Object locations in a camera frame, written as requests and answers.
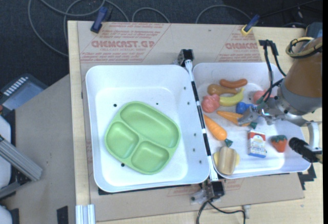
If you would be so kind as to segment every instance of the blue clamp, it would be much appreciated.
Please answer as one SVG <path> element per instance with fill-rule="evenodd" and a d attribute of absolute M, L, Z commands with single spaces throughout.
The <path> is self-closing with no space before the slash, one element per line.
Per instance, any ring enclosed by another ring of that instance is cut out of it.
<path fill-rule="evenodd" d="M 90 29 L 92 32 L 99 33 L 101 27 L 103 26 L 101 24 L 101 22 L 105 19 L 107 11 L 108 11 L 108 9 L 106 7 L 101 7 L 99 9 L 97 19 L 96 19 L 96 21 L 94 21 L 94 23 Z"/>
<path fill-rule="evenodd" d="M 258 20 L 260 19 L 260 16 L 258 14 L 256 14 L 251 21 L 248 23 L 248 25 L 244 25 L 244 27 L 241 29 L 241 33 L 242 35 L 246 36 L 249 34 L 249 32 L 251 31 L 252 27 L 255 26 L 258 22 Z"/>

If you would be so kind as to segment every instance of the white tray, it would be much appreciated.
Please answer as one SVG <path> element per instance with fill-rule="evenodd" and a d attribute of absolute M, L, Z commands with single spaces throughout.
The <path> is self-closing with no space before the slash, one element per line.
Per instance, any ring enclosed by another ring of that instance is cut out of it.
<path fill-rule="evenodd" d="M 94 178 L 114 193 L 203 182 L 209 163 L 188 72 L 177 65 L 95 66 L 86 75 Z M 157 174 L 145 175 L 114 158 L 105 147 L 105 131 L 116 112 L 130 101 L 158 109 L 181 130 L 172 159 Z"/>
<path fill-rule="evenodd" d="M 282 78 L 276 66 L 271 65 L 274 72 L 274 82 Z M 200 101 L 207 95 L 207 87 L 210 84 L 219 84 L 220 79 L 238 80 L 246 78 L 248 84 L 244 87 L 245 103 L 252 103 L 253 94 L 257 90 L 266 90 L 269 87 L 268 67 L 266 63 L 201 63 L 197 64 L 193 70 L 195 84 Z M 273 89 L 272 95 L 276 95 L 277 88 Z M 235 112 L 236 107 L 219 107 L 218 110 Z M 224 175 L 225 178 L 242 178 L 259 175 L 281 174 L 290 172 L 301 172 L 309 168 L 310 163 L 301 155 L 293 151 L 289 146 L 284 153 L 278 153 L 269 143 L 268 139 L 272 135 L 286 135 L 288 139 L 298 137 L 304 140 L 303 133 L 299 126 L 288 121 L 277 121 L 268 126 L 265 120 L 260 117 L 256 121 L 256 131 L 266 135 L 266 158 L 249 156 L 247 153 L 247 132 L 250 127 L 239 127 L 232 124 L 225 118 L 220 117 L 216 112 L 204 113 L 208 117 L 218 122 L 228 133 L 228 139 L 233 141 L 231 148 L 235 149 L 240 156 L 240 163 L 235 168 L 232 175 Z M 208 140 L 211 153 L 215 153 L 225 145 L 224 142 L 216 140 L 208 132 Z"/>

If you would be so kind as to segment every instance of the toy carrot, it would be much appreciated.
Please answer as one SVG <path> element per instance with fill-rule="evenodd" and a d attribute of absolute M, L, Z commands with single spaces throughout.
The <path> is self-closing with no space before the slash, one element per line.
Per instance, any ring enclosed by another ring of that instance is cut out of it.
<path fill-rule="evenodd" d="M 272 136 L 270 142 L 279 153 L 282 153 L 286 149 L 287 137 L 285 135 Z"/>
<path fill-rule="evenodd" d="M 205 125 L 208 127 L 208 130 L 217 140 L 225 140 L 227 138 L 226 130 L 221 127 L 218 123 L 210 119 L 208 116 L 204 115 Z"/>
<path fill-rule="evenodd" d="M 216 111 L 216 113 L 222 117 L 224 117 L 225 119 L 231 121 L 232 123 L 234 123 L 235 125 L 239 125 L 238 124 L 238 118 L 242 117 L 242 114 L 238 114 L 238 113 L 234 113 L 234 112 L 229 112 L 229 111 Z M 243 124 L 242 126 L 248 126 L 250 123 L 246 123 Z"/>

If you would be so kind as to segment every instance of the black carpet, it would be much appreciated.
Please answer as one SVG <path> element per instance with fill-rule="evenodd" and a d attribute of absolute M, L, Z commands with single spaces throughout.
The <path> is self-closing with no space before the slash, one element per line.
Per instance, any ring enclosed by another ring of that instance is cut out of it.
<path fill-rule="evenodd" d="M 66 11 L 76 0 L 45 0 L 51 6 Z M 195 23 L 199 13 L 212 5 L 235 7 L 250 17 L 261 16 L 293 7 L 312 0 L 108 0 L 121 8 L 131 20 L 133 13 L 142 7 L 151 7 L 162 12 L 172 23 Z M 0 0 L 0 88 L 23 73 L 30 73 L 50 86 L 69 73 L 69 62 L 49 49 L 33 32 L 28 18 L 29 0 Z M 101 0 L 84 0 L 74 5 L 72 14 L 85 14 L 96 10 Z M 282 27 L 297 23 L 304 27 L 313 22 L 322 22 L 323 1 L 306 4 L 285 12 L 260 19 L 258 26 Z M 94 20 L 96 13 L 84 17 L 64 16 L 54 12 L 39 0 L 32 0 L 30 15 L 36 31 L 50 46 L 63 54 L 68 53 L 64 37 L 64 20 Z M 126 21 L 116 8 L 111 21 Z M 140 11 L 135 22 L 165 22 L 153 11 Z M 242 13 L 231 8 L 213 8 L 204 13 L 199 23 L 246 24 L 249 20 Z"/>

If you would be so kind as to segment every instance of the small box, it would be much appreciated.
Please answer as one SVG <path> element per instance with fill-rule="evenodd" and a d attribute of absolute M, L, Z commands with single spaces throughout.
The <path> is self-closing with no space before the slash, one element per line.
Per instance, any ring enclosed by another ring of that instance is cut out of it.
<path fill-rule="evenodd" d="M 264 158 L 267 156 L 265 149 L 265 134 L 257 131 L 248 132 L 248 154 Z"/>

